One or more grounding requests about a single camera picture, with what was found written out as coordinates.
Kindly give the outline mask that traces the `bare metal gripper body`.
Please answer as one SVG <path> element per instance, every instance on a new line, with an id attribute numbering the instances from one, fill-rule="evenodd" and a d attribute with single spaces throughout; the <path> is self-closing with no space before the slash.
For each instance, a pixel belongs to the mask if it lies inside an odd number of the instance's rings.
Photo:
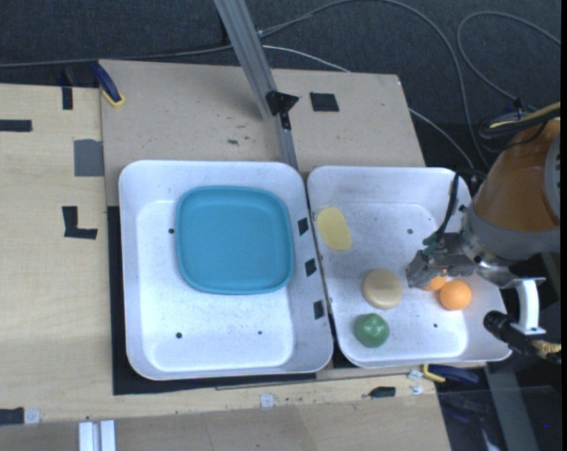
<path id="1" fill-rule="evenodd" d="M 512 262 L 487 250 L 472 234 L 434 232 L 427 238 L 427 278 L 469 276 L 474 273 L 497 287 L 514 287 Z"/>

